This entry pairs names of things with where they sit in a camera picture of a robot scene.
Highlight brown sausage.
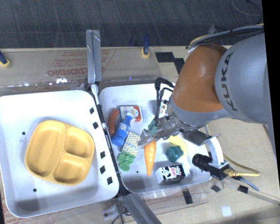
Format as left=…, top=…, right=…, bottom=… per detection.
left=106, top=108, right=123, bottom=137

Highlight black and white cow carton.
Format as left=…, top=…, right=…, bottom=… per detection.
left=155, top=163, right=187, bottom=186

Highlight black cylinder on white bracket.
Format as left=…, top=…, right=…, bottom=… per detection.
left=189, top=135, right=232, bottom=184

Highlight brown cardboard board, red print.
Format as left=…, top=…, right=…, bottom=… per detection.
left=0, top=30, right=211, bottom=224

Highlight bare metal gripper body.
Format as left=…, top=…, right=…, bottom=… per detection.
left=144, top=114, right=184, bottom=143

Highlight yellow divided plate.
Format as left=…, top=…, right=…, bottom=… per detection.
left=20, top=115, right=99, bottom=191

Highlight small white and red can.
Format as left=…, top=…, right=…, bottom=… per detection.
left=158, top=100, right=168, bottom=116

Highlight white and orange carton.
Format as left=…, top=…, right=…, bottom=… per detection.
left=118, top=103, right=144, bottom=124

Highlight blue bottle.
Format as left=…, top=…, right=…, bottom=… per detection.
left=108, top=111, right=139, bottom=148

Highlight green broccoli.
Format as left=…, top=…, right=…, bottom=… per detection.
left=165, top=144, right=185, bottom=164

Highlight white plastic tray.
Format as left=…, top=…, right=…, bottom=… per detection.
left=0, top=85, right=122, bottom=221
left=97, top=77, right=219, bottom=198

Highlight green pea pods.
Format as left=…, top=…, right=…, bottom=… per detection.
left=116, top=151, right=136, bottom=173

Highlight orange carrot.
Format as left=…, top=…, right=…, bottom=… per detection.
left=142, top=139, right=160, bottom=177

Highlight white packet with coloured dots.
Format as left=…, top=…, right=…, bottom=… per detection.
left=119, top=130, right=143, bottom=159

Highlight thin black and white rod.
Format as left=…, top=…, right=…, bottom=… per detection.
left=90, top=81, right=126, bottom=199

